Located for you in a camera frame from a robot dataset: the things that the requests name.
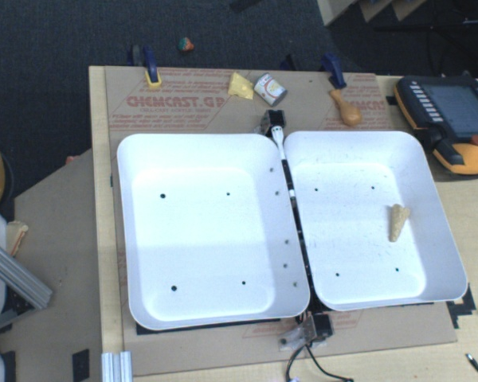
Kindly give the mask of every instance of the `blue clamp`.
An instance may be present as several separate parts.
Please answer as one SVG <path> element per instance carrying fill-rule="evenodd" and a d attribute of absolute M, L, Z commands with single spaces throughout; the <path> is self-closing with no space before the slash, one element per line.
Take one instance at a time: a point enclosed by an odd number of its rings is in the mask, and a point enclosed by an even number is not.
<path fill-rule="evenodd" d="M 140 50 L 139 45 L 132 45 L 127 52 L 127 64 L 133 67 L 145 67 L 145 78 L 150 88 L 157 88 L 161 85 L 161 76 L 159 75 L 154 50 L 149 45 L 143 46 Z"/>
<path fill-rule="evenodd" d="M 320 63 L 326 71 L 331 73 L 329 81 L 336 89 L 342 89 L 347 86 L 343 79 L 340 59 L 334 53 L 325 53 L 322 58 L 320 58 Z"/>
<path fill-rule="evenodd" d="M 149 45 L 143 46 L 143 56 L 145 58 L 145 77 L 151 88 L 157 88 L 161 85 L 161 76 L 159 76 L 156 59 L 154 58 L 154 50 Z"/>

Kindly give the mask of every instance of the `black wire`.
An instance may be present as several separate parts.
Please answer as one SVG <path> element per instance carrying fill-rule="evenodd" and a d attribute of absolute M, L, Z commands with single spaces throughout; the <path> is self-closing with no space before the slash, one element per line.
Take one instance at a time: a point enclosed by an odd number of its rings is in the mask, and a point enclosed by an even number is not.
<path fill-rule="evenodd" d="M 342 382 L 354 382 L 353 379 L 351 378 L 346 378 L 346 377 L 343 377 L 343 376 L 338 376 L 338 375 L 333 375 L 332 373 L 329 373 L 327 372 L 323 367 L 320 366 L 319 362 L 317 362 L 316 358 L 313 356 L 313 352 L 310 350 L 310 345 L 303 345 L 301 347 L 299 347 L 298 349 L 296 349 L 291 357 L 289 358 L 288 362 L 287 362 L 287 368 L 285 369 L 285 381 L 286 382 L 290 382 L 291 381 L 291 377 L 290 377 L 290 368 L 292 367 L 292 364 L 294 362 L 294 360 L 297 358 L 297 356 L 301 353 L 301 351 L 306 348 L 308 353 L 310 354 L 310 357 L 312 358 L 313 362 L 315 363 L 315 365 L 317 366 L 317 368 L 324 374 L 324 375 L 327 375 L 331 378 L 335 378 L 335 379 L 338 379 L 338 380 L 341 380 Z"/>
<path fill-rule="evenodd" d="M 290 382 L 291 377 L 290 377 L 290 368 L 292 367 L 292 362 L 296 359 L 296 357 L 300 354 L 301 351 L 303 351 L 304 345 L 299 347 L 296 351 L 292 353 L 290 356 L 290 359 L 287 362 L 287 368 L 285 369 L 285 382 Z"/>
<path fill-rule="evenodd" d="M 310 350 L 310 345 L 306 345 L 306 350 L 307 350 L 308 353 L 310 354 L 310 357 L 312 358 L 312 360 L 313 360 L 313 362 L 315 363 L 315 365 L 317 365 L 317 368 L 320 369 L 320 371 L 321 371 L 324 375 L 328 375 L 328 376 L 331 377 L 331 378 L 335 378 L 335 379 L 338 379 L 338 380 L 342 380 L 343 382 L 354 382 L 354 380 L 351 379 L 351 378 L 346 378 L 346 377 L 343 377 L 343 376 L 333 375 L 332 373 L 326 372 L 326 371 L 324 370 L 324 368 L 320 366 L 319 362 L 317 362 L 316 358 L 313 356 L 313 353 L 312 353 L 311 350 Z"/>

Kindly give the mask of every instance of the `dark carpet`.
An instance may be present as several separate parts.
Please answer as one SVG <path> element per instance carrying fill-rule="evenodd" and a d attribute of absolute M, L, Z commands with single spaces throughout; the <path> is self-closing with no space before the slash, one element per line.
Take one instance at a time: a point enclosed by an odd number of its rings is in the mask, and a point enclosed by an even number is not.
<path fill-rule="evenodd" d="M 389 7 L 370 23 L 353 5 L 328 27 L 316 0 L 237 1 L 0 0 L 0 149 L 14 194 L 91 147 L 88 66 L 126 64 L 132 44 L 151 45 L 159 66 L 278 69 L 291 54 L 316 71 L 333 52 L 344 72 L 478 77 L 478 28 L 453 30 L 453 41 L 376 30 L 478 19 L 478 0 L 429 0 L 404 21 Z M 182 37 L 195 44 L 188 55 Z"/>

